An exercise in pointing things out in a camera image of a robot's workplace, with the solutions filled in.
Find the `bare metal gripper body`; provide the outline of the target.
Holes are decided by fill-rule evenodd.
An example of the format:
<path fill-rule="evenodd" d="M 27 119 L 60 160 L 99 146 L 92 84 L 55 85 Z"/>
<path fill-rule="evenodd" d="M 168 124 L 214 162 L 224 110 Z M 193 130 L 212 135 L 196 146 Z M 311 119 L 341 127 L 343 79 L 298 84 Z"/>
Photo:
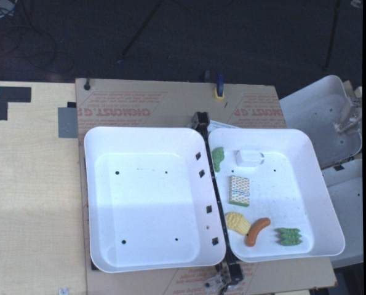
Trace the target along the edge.
<path fill-rule="evenodd" d="M 359 131 L 362 123 L 362 98 L 347 98 L 340 111 L 340 117 L 334 123 L 336 132 L 350 135 Z"/>

